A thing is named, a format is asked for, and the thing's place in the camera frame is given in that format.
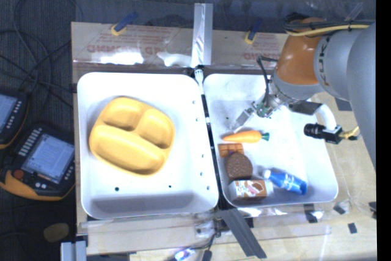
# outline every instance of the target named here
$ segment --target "plastic bottle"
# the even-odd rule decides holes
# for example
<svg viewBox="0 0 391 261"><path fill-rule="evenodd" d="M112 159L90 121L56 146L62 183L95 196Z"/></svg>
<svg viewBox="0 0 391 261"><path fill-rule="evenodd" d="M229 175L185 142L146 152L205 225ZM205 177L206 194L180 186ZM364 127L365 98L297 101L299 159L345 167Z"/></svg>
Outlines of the plastic bottle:
<svg viewBox="0 0 391 261"><path fill-rule="evenodd" d="M271 180L279 188L304 195L307 192L307 183L296 176L284 172L264 170L262 176Z"/></svg>

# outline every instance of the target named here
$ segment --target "bottle cap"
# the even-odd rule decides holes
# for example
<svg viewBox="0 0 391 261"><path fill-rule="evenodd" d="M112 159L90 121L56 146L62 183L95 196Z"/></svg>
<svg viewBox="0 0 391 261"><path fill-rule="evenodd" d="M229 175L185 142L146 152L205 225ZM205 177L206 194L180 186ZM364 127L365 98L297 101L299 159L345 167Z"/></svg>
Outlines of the bottle cap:
<svg viewBox="0 0 391 261"><path fill-rule="evenodd" d="M265 179L268 179L270 177L271 171L270 170L263 170L262 176Z"/></svg>
<svg viewBox="0 0 391 261"><path fill-rule="evenodd" d="M266 192L268 193L268 196L274 193L274 187L271 181L265 180L265 187L266 187Z"/></svg>

